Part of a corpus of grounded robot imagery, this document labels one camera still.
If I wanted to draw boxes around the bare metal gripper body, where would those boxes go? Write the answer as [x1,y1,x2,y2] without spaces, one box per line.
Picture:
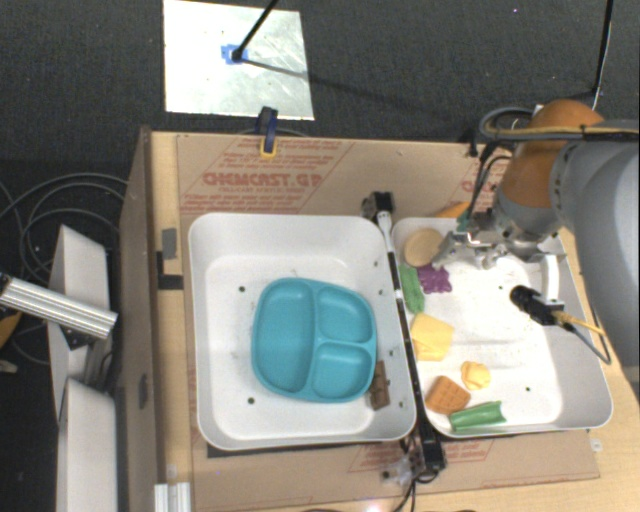
[465,211,567,263]

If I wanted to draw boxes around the tan round biscuit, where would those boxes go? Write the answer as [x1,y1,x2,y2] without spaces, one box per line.
[402,227,445,268]

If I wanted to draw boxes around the orange toy food piece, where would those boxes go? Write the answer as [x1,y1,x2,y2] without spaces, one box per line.
[433,200,472,220]

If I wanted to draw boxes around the purple grapes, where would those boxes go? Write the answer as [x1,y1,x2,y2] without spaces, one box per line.
[416,263,453,296]

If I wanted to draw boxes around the green ribbed vegetable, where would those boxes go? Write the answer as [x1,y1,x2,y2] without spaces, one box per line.
[397,263,428,316]

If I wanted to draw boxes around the thin black and white rod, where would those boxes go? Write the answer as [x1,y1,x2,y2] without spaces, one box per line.
[376,211,437,452]

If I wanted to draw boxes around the yellow cheese wedge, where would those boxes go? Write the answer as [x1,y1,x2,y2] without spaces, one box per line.
[409,312,456,363]

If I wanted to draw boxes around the white plastic tray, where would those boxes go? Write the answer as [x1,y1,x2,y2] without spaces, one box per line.
[389,215,615,441]
[187,211,419,452]

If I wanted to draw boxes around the small yellow pastry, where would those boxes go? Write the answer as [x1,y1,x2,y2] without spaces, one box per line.
[459,360,492,392]

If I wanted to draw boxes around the orange waffle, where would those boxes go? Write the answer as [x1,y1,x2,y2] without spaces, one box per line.
[424,375,472,417]

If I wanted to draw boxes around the brown chocolate bar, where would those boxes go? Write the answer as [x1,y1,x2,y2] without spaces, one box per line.
[367,360,393,413]

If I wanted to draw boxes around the blue divided plate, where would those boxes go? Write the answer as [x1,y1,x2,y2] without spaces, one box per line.
[251,277,379,406]

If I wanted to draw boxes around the brown cardboard board red print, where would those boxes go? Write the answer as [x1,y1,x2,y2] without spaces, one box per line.
[174,131,602,497]

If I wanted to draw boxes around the black cylinder on white bracket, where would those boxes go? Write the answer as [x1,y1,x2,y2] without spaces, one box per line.
[509,252,569,327]

